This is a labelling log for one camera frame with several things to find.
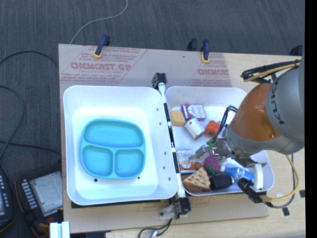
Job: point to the purple grapes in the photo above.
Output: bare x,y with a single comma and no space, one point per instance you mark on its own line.
212,163

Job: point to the pizza slice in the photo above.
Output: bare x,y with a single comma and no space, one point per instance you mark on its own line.
198,180

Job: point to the dark red carton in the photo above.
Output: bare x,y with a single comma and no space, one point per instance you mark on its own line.
194,111

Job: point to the thin black and white rod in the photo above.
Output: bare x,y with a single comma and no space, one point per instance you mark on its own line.
169,123

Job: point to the brown sausage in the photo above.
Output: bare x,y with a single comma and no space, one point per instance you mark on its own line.
198,165

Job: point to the orange pepper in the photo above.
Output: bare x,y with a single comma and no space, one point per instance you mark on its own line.
213,128

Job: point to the blue and white bottle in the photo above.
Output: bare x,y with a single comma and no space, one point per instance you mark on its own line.
239,173

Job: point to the black cylinder on white bracket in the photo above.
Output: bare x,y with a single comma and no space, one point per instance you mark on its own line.
257,176

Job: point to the brown cardboard board red print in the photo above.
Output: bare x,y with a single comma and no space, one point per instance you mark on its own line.
119,66

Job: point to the white plastic tray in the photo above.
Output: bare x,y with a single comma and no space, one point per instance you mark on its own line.
218,98
114,100

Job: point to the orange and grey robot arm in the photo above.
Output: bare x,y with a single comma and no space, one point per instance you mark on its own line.
257,113

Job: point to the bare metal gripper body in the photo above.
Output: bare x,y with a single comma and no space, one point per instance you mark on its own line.
224,150

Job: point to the white and orange packet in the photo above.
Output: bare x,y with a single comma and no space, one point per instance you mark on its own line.
184,161

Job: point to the blue divided plate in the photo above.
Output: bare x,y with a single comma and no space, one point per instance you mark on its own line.
112,149

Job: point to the black can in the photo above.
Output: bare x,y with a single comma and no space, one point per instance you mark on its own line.
221,181

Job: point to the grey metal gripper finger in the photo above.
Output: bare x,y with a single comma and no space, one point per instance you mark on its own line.
195,157
203,148

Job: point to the white and orange can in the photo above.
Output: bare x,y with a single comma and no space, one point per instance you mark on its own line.
194,128

